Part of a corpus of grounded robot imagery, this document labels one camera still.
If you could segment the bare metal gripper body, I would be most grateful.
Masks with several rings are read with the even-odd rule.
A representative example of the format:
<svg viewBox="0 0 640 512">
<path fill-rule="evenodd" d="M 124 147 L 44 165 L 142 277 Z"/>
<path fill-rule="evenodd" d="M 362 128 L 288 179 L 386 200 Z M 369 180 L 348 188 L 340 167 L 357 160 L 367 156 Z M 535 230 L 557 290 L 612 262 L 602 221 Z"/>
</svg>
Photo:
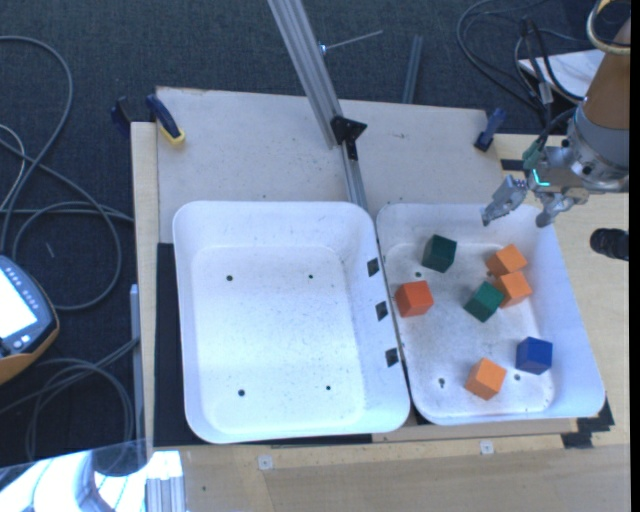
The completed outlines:
<svg viewBox="0 0 640 512">
<path fill-rule="evenodd" d="M 528 186 L 542 199 L 586 202 L 591 195 L 628 193 L 628 168 L 591 149 L 534 145 L 525 156 Z"/>
</svg>

